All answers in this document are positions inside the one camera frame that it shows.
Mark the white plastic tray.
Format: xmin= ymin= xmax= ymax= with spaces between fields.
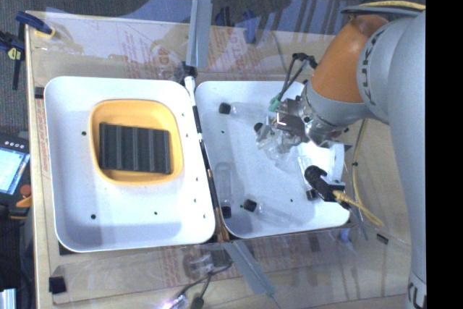
xmin=194 ymin=80 xmax=352 ymax=240
xmin=43 ymin=75 xmax=217 ymax=254

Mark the black block with thin wires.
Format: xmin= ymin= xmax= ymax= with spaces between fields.
xmin=182 ymin=62 xmax=200 ymax=79

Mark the orange plate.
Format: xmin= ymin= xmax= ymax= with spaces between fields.
xmin=88 ymin=98 xmax=184 ymax=187

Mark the thin black and white rod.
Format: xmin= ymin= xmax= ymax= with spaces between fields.
xmin=184 ymin=75 xmax=231 ymax=242

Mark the black ribbed rectangular block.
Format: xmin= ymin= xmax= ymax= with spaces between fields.
xmin=98 ymin=122 xmax=172 ymax=176

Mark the brown cardboard board red print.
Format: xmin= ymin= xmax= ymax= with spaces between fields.
xmin=24 ymin=10 xmax=413 ymax=309

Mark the black cylinder on white bracket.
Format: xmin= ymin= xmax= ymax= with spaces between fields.
xmin=304 ymin=140 xmax=354 ymax=203

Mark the clear plastic bottle black cap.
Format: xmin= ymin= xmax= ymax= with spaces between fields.
xmin=242 ymin=198 xmax=292 ymax=227
xmin=214 ymin=161 xmax=235 ymax=220
xmin=218 ymin=101 xmax=271 ymax=121
xmin=297 ymin=154 xmax=320 ymax=202

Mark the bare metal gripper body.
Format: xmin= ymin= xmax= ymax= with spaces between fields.
xmin=275 ymin=96 xmax=344 ymax=148

